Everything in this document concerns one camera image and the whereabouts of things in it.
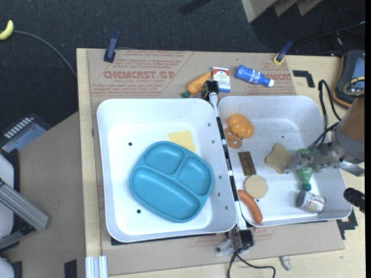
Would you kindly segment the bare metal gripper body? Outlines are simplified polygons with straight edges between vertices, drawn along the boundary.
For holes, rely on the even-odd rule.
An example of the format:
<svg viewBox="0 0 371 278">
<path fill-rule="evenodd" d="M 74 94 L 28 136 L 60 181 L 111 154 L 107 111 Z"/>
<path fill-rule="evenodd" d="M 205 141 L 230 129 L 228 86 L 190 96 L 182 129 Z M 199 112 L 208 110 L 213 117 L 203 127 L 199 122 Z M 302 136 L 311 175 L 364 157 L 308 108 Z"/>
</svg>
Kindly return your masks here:
<svg viewBox="0 0 371 278">
<path fill-rule="evenodd" d="M 349 163 L 345 160 L 345 158 L 346 155 L 344 149 L 339 145 L 338 142 L 323 143 L 318 149 L 318 168 L 346 168 L 349 166 Z"/>
</svg>

